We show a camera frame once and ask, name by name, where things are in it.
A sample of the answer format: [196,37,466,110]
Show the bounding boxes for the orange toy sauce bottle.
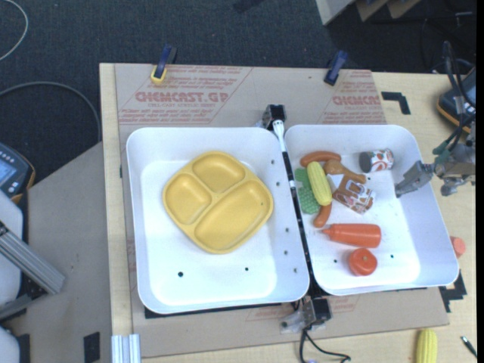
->
[321,222,383,250]

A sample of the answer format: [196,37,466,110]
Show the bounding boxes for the green toy lettuce leaf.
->
[294,167,321,216]

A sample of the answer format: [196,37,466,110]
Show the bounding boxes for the white carton with brown print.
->
[331,177,377,216]

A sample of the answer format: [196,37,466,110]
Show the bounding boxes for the orange toy tomato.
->
[347,247,379,278]

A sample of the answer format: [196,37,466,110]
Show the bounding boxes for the black block with thin wires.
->
[260,104,287,129]
[301,296,334,325]

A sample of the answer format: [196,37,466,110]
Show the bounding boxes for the orange-brown toy sausage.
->
[312,201,334,229]
[299,150,343,168]

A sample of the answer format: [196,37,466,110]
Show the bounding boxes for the white plastic tray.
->
[283,123,461,297]
[125,126,312,315]

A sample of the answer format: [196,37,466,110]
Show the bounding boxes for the brown cardboard board red print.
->
[113,63,451,359]

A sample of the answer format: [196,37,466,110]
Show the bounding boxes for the black pen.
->
[460,335,477,357]

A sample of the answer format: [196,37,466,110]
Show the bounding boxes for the thin black and white rod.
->
[272,119,315,299]

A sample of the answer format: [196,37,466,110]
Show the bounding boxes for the brown toy chicken drumstick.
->
[322,158,368,185]

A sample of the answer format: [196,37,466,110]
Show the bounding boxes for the yellow toy corn cob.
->
[306,160,334,207]
[415,328,439,363]

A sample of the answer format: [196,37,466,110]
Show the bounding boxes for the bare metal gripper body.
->
[433,143,477,184]

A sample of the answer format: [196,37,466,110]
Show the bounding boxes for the white can with orange print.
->
[358,147,396,175]

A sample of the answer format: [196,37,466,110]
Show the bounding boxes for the yellow divided plate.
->
[162,150,275,256]

